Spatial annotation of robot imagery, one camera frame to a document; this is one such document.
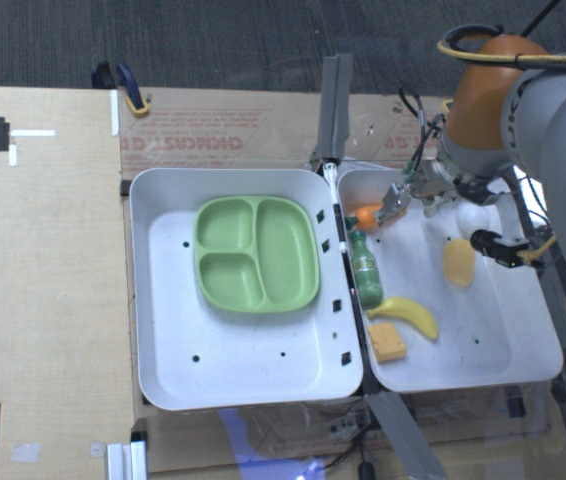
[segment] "green bottle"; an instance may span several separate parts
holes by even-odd
[[[374,254],[365,244],[365,231],[350,233],[352,240],[352,269],[359,301],[365,309],[378,306],[383,300],[383,288],[379,277],[379,268]]]

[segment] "gray floor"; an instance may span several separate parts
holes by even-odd
[[[464,67],[436,50],[448,29],[518,34],[550,1],[0,0],[0,85],[89,88],[125,60],[142,86],[319,92],[322,58],[352,52],[352,92],[448,96]],[[566,52],[566,0],[530,38]]]

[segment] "white tray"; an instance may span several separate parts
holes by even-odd
[[[401,172],[394,169],[346,172],[338,185],[344,215],[380,202],[390,184],[401,180]],[[375,376],[386,388],[402,393],[552,379],[562,368],[563,354],[532,268],[507,269],[477,253],[468,288],[445,280],[443,248],[448,239],[464,238],[457,225],[458,207],[444,204],[428,219],[421,203],[413,200],[405,215],[368,235],[385,296],[420,302],[439,326],[439,337],[432,342],[410,324],[393,320],[407,355],[379,364],[370,348]],[[496,208],[485,210],[490,229],[500,232]],[[366,326],[380,321],[382,317],[364,317]]]
[[[255,315],[207,302],[194,270],[194,220],[205,202],[235,195],[285,197],[308,213],[320,270],[310,304]],[[153,405],[186,410],[336,399],[356,391],[363,366],[322,178],[300,169],[151,169],[134,180],[130,206],[138,369]]]

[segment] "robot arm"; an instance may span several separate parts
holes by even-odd
[[[477,54],[457,46],[476,34],[490,37]],[[439,134],[436,160],[421,162],[405,185],[390,187],[379,224],[411,198],[422,200],[427,217],[436,213],[437,201],[457,197],[479,206],[498,204],[500,194],[488,185],[516,165],[541,183],[566,258],[566,56],[484,26],[454,29],[439,49],[470,66]]]

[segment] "yellow banana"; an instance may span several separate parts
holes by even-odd
[[[369,318],[378,315],[402,318],[413,324],[428,338],[435,340],[439,335],[436,320],[427,308],[418,302],[405,297],[387,297],[374,309],[366,311]]]

